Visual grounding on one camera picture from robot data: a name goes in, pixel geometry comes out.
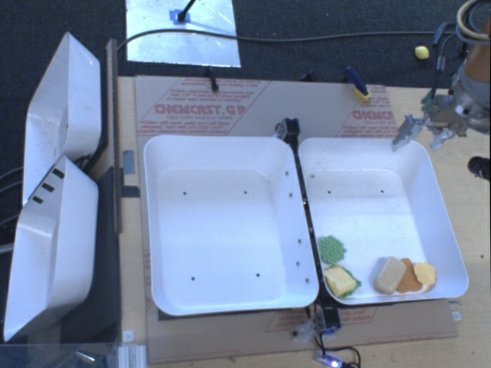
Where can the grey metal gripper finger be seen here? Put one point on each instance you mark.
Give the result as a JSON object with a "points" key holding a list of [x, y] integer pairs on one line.
{"points": [[443, 136], [406, 133]]}

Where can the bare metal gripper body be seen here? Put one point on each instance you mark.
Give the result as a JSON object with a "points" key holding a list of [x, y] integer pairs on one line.
{"points": [[449, 115]]}

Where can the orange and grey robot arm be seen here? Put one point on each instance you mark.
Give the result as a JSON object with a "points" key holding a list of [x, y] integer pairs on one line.
{"points": [[478, 61]]}

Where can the yellow ball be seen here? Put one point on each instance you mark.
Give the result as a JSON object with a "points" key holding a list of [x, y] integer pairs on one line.
{"points": [[421, 52]]}

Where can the white plastic tray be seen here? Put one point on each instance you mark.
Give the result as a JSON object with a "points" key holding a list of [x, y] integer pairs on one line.
{"points": [[50, 251], [61, 109], [218, 228], [368, 221]]}

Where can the thin black and white rod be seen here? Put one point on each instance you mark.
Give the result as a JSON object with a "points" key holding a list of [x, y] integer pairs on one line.
{"points": [[305, 201]]}

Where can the green grapes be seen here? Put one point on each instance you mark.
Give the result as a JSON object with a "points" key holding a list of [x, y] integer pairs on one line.
{"points": [[332, 249]]}

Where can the yellow biscuit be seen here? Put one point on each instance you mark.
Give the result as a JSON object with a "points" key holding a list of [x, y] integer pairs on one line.
{"points": [[425, 273]]}

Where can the tan bread slice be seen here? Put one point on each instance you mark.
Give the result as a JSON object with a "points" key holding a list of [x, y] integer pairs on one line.
{"points": [[389, 275]]}

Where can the orange-brown biscuit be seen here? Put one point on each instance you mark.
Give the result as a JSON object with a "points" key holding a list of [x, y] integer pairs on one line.
{"points": [[409, 282]]}

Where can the yellow and green sandwich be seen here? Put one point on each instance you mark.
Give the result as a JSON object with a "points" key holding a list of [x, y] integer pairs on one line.
{"points": [[339, 281]]}

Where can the brown cardboard board red print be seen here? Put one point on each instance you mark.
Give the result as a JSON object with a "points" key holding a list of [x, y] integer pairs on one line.
{"points": [[245, 102]]}

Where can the black cylinder on white bracket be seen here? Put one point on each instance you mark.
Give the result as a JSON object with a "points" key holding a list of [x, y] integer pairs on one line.
{"points": [[480, 166]]}

